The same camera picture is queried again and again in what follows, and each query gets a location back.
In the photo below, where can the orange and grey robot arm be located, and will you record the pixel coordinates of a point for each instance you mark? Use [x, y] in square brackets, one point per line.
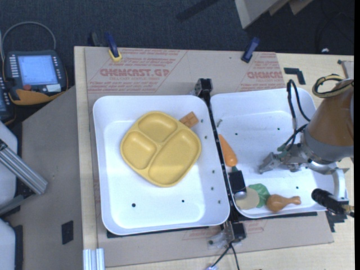
[329, 122]

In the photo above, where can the white plastic tray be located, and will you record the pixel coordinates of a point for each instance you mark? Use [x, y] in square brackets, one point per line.
[157, 207]
[261, 117]

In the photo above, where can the green lettuce leaf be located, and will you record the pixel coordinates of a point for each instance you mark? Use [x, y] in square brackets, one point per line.
[261, 191]

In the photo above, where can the brown chicken drumstick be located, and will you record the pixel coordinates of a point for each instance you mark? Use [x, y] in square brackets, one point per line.
[278, 202]

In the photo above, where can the black cylinder on white bracket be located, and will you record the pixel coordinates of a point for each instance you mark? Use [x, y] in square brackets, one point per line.
[327, 199]

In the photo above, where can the thin black rod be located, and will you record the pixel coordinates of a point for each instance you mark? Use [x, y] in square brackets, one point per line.
[215, 128]

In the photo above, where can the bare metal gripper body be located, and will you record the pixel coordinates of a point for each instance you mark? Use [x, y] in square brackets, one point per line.
[298, 155]

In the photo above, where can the orange carrot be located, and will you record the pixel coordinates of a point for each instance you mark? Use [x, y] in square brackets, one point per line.
[228, 152]

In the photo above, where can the beige round slice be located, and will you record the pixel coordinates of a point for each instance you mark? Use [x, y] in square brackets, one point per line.
[247, 202]

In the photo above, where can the yellow divided plate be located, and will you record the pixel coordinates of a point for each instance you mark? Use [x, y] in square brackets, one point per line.
[161, 148]

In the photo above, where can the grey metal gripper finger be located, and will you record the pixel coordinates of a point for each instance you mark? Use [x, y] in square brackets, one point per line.
[268, 163]
[294, 167]

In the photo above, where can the orange waffle biscuit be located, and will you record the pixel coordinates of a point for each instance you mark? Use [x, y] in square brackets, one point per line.
[189, 119]

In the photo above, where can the brown cardboard board red print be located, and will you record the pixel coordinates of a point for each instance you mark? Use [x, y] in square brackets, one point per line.
[180, 72]

